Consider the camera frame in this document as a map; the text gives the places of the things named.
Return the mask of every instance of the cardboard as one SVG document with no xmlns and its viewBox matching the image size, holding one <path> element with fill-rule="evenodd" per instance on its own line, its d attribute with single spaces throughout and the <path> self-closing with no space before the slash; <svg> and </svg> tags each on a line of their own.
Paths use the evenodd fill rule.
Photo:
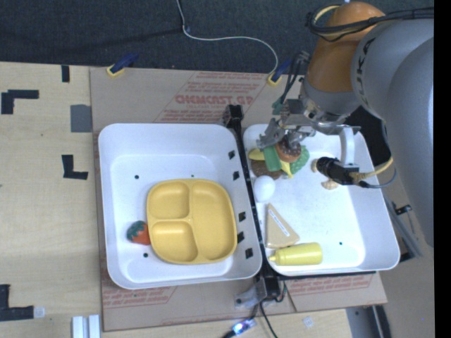
<svg viewBox="0 0 451 338">
<path fill-rule="evenodd" d="M 191 284 L 130 291 L 112 283 L 106 270 L 101 202 L 100 131 L 112 123 L 218 123 L 229 104 L 242 106 L 246 127 L 267 123 L 271 104 L 285 89 L 286 76 L 272 87 L 265 74 L 127 68 L 116 78 L 105 68 L 90 69 L 94 166 L 101 258 L 101 295 L 105 331 L 210 320 L 244 318 L 234 296 L 247 291 L 253 279 Z M 297 97 L 296 83 L 288 99 Z M 378 273 L 287 280 L 288 296 L 266 313 L 286 314 L 386 302 Z"/>
</svg>

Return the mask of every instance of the yellow cylinder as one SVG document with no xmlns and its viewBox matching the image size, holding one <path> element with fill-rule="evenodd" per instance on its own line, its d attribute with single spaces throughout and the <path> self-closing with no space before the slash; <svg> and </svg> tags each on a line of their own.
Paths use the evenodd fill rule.
<svg viewBox="0 0 451 338">
<path fill-rule="evenodd" d="M 303 243 L 276 250 L 268 258 L 277 265 L 313 265 L 323 261 L 323 250 L 318 243 Z"/>
</svg>

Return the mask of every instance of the white ball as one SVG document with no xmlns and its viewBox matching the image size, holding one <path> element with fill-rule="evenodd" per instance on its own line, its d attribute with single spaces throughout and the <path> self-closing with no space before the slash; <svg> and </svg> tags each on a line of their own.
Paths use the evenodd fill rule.
<svg viewBox="0 0 451 338">
<path fill-rule="evenodd" d="M 268 175 L 262 175 L 254 181 L 254 195 L 259 203 L 268 201 L 276 191 L 276 182 Z"/>
</svg>

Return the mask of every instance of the yellow plate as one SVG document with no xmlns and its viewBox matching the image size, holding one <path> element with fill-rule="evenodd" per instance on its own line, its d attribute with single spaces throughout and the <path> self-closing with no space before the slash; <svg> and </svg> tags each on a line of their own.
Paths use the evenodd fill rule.
<svg viewBox="0 0 451 338">
<path fill-rule="evenodd" d="M 232 202 L 218 183 L 202 179 L 168 180 L 147 195 L 152 248 L 164 261 L 213 263 L 236 249 Z"/>
</svg>

